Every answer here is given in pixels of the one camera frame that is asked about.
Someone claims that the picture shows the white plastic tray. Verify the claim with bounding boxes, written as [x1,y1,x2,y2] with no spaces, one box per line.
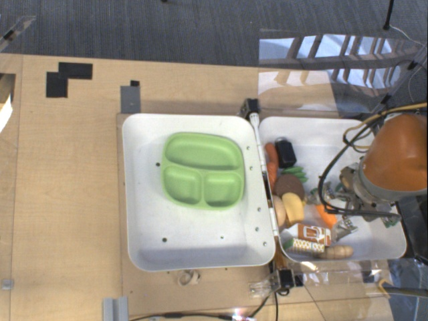
[122,113,277,273]
[259,116,408,264]

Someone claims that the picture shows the green divided plate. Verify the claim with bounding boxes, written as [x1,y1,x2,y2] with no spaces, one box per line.
[161,131,246,212]

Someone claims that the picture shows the orange and white carton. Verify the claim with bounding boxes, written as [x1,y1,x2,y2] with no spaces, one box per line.
[290,223,333,247]

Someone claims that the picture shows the red sausage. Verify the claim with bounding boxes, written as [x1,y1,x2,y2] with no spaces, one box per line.
[264,142,280,164]

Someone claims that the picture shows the green and white patterned packet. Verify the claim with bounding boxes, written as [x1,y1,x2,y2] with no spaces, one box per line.
[283,237,326,255]

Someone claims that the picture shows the brown round biscuit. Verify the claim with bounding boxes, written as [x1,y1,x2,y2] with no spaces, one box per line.
[274,174,306,201]

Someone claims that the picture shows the beige bread roll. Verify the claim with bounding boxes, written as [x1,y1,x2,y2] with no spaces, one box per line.
[271,195,288,228]

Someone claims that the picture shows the beige curled band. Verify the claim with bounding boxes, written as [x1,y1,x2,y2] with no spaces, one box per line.
[177,270,202,288]

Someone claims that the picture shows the black bottle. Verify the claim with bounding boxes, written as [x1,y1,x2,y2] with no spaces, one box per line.
[274,137,298,169]

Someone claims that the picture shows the black block with wires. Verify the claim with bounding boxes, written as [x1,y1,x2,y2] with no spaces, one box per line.
[276,268,296,296]
[239,98,261,117]

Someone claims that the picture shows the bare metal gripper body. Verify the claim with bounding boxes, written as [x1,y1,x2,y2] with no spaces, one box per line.
[339,165,403,223]

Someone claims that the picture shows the small orange carrot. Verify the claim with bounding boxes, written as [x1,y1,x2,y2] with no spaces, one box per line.
[315,204,338,229]

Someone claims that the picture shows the beige peanut-shaped bread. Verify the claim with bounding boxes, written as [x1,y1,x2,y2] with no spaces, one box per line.
[316,244,354,260]

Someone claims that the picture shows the yellow banana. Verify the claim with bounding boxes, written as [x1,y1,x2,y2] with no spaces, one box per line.
[281,192,306,225]

